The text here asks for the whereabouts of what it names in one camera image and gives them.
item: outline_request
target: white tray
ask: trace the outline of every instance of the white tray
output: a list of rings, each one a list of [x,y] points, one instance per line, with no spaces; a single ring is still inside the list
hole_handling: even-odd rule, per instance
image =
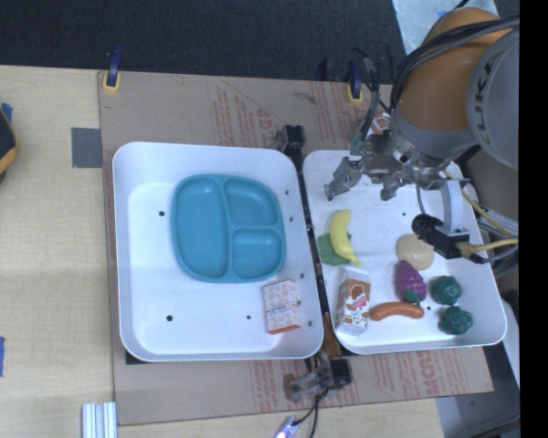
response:
[[[305,159],[303,172],[311,209],[315,235],[327,234],[332,215],[340,209],[350,209],[348,227],[355,255],[362,261],[359,269],[366,271],[371,281],[370,306],[397,300],[394,267],[397,262],[395,243],[403,234],[412,234],[412,220],[420,214],[416,187],[398,189],[392,200],[380,198],[380,184],[372,184],[362,177],[349,192],[328,201],[324,184],[348,151],[315,151]],[[440,192],[422,192],[427,214],[442,220],[443,202]],[[469,203],[463,200],[463,226],[470,231],[470,242],[482,244],[480,231]],[[332,314],[337,304],[339,285],[344,266],[323,264],[327,298]],[[506,318],[490,265],[478,265],[465,258],[450,259],[435,255],[430,268],[420,271],[426,282],[434,276],[454,276],[463,288],[457,305],[470,312],[473,326],[462,335],[449,335],[437,327],[440,312],[445,308],[428,294],[422,302],[425,316],[412,319],[401,316],[370,321],[367,330],[359,335],[336,332],[337,339],[351,352],[376,354],[422,349],[444,349],[490,345],[505,336]]]
[[[144,361],[300,359],[319,350],[323,328],[296,171],[278,151],[132,142],[112,163],[120,333]],[[176,185],[200,173],[262,182],[284,220],[286,259],[266,280],[204,282],[179,266],[170,226]],[[301,327],[268,334],[261,288],[291,278]]]

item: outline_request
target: toy banana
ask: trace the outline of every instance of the toy banana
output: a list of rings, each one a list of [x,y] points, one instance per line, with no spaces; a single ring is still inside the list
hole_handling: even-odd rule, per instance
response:
[[[350,221],[351,211],[349,209],[337,211],[331,219],[329,235],[331,236],[331,245],[335,253],[352,261],[355,266],[359,266],[361,261],[355,257],[353,247],[347,235],[347,226]]]

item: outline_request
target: blue marker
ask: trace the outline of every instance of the blue marker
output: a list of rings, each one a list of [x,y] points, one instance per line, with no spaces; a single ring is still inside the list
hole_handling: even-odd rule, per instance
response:
[[[0,336],[0,377],[4,376],[4,353],[5,353],[5,343],[6,339]]]

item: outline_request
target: table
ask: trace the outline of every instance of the table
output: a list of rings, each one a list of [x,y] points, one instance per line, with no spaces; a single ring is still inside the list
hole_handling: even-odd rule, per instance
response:
[[[20,150],[0,184],[0,437],[76,438],[82,404],[114,400],[101,169],[71,161],[71,129],[99,127],[97,71],[0,66],[2,102]],[[271,436],[287,416],[123,426],[118,436]],[[316,436],[342,435],[443,433],[427,399],[322,410]]]

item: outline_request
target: dark gray floor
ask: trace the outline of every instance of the dark gray floor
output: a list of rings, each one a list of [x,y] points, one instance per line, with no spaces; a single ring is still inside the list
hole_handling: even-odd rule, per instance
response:
[[[125,70],[259,78],[313,79],[351,47],[405,55],[392,0],[0,0],[1,65],[101,69],[114,44]]]

